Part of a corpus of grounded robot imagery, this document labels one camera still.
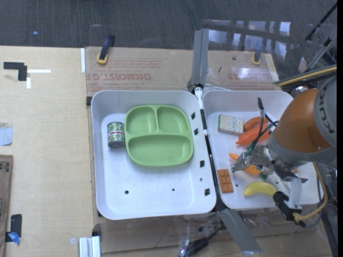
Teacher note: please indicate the white plastic tray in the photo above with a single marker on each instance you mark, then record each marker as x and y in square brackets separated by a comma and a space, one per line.
[230, 106]
[150, 189]

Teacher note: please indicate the black cylinder on white bracket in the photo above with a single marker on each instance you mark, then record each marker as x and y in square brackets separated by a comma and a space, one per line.
[284, 202]

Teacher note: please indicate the patterned white carton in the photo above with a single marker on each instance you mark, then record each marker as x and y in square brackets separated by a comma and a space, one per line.
[230, 124]

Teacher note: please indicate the green and red can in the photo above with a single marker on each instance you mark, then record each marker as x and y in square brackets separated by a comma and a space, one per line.
[116, 135]

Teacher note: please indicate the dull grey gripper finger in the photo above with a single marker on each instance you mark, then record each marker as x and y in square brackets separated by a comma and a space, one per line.
[239, 166]
[246, 157]

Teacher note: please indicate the orange sausage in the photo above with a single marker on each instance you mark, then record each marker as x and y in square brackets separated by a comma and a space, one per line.
[250, 123]

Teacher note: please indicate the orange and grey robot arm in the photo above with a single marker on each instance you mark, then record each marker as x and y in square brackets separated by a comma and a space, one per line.
[297, 132]

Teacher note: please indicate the orange carrot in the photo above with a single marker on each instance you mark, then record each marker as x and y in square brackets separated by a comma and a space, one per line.
[253, 170]

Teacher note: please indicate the green divided plate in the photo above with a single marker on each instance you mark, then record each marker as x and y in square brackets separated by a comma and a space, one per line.
[158, 146]

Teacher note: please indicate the brown cardboard packet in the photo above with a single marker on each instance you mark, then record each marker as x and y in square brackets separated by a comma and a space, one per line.
[5, 191]

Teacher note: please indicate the orange biscuit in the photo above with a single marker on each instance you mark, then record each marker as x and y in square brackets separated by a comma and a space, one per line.
[224, 181]

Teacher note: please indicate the brown cardboard board red print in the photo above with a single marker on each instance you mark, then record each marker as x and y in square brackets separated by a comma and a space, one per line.
[139, 71]

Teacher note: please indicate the yellow banana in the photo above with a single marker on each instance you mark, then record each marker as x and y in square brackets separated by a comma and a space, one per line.
[258, 189]

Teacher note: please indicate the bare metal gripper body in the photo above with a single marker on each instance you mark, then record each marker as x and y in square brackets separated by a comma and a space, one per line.
[261, 158]

